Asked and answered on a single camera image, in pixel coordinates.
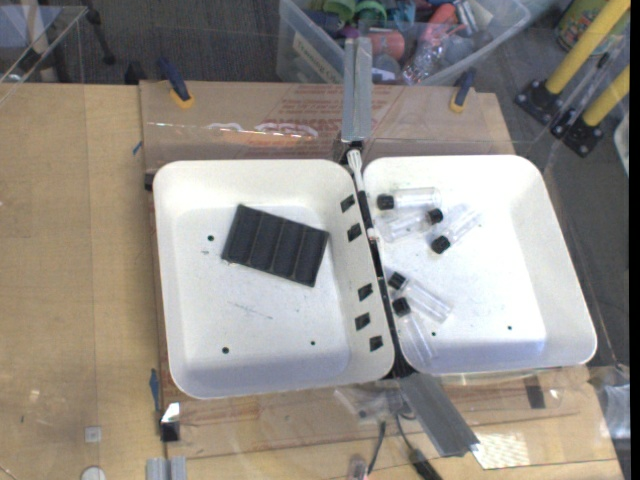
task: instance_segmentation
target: orange object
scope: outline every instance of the orange object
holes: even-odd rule
[[[371,39],[373,55],[386,53],[396,60],[400,60],[404,55],[404,36],[397,30],[390,32],[374,32],[367,36]]]

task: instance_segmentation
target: dark floor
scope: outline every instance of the dark floor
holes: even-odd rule
[[[80,0],[49,0],[80,5]],[[93,0],[116,64],[102,62],[90,25],[82,23],[81,59],[68,55],[72,77],[87,83],[123,83],[124,72],[139,61],[156,78],[155,59],[165,55],[180,65],[185,79],[278,81],[278,0]],[[551,74],[565,52],[553,38],[557,15],[543,17],[478,67],[478,90],[495,92],[519,154],[553,180],[557,211],[585,297],[598,330],[594,366],[630,365],[629,356],[629,178],[612,135],[628,108],[628,98],[602,123],[605,139],[581,159],[513,104],[533,79]],[[77,48],[72,44],[71,50]],[[609,80],[628,63],[628,48],[610,68]],[[565,90],[563,96],[580,79]],[[630,478],[630,444],[617,443]]]

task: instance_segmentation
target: black cap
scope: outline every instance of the black cap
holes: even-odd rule
[[[400,288],[402,288],[402,285],[405,283],[406,280],[407,278],[404,277],[402,274],[399,274],[398,272],[394,272],[389,278],[388,284],[394,290],[399,290]]]
[[[393,310],[398,316],[405,316],[411,313],[411,307],[404,297],[393,301]]]
[[[437,224],[438,222],[442,222],[442,220],[444,219],[444,214],[442,213],[442,210],[436,208],[434,210],[428,211],[427,217],[429,217],[429,221],[431,222],[431,224]]]
[[[431,249],[438,254],[442,254],[449,247],[451,247],[451,242],[446,236],[439,236],[433,242],[431,242]]]
[[[381,210],[393,210],[396,206],[396,203],[393,199],[393,196],[388,194],[382,194],[378,196],[378,208]]]

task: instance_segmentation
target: yellow pole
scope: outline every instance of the yellow pole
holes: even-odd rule
[[[560,94],[562,92],[562,89],[582,67],[600,41],[618,23],[630,5],[631,0],[609,0],[607,2],[580,40],[571,48],[571,51],[546,81],[545,87],[550,93]]]
[[[630,66],[626,68],[616,77],[613,83],[607,87],[598,99],[594,101],[589,108],[582,114],[582,120],[585,124],[594,127],[607,116],[613,107],[629,92],[629,83],[631,78]]]

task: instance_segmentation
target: wooden table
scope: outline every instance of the wooden table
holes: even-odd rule
[[[480,99],[504,136],[497,101]],[[158,332],[140,116],[127,86],[25,85],[0,107],[0,478],[79,478],[95,464],[107,480],[142,479],[165,454],[148,385]],[[578,393],[577,416],[529,423],[552,465],[433,463],[445,479],[622,478],[595,393]],[[593,450],[577,449],[585,433],[601,436]],[[385,440],[372,480],[417,478],[402,446]],[[335,457],[371,450],[359,440],[192,460],[188,477],[342,478]]]

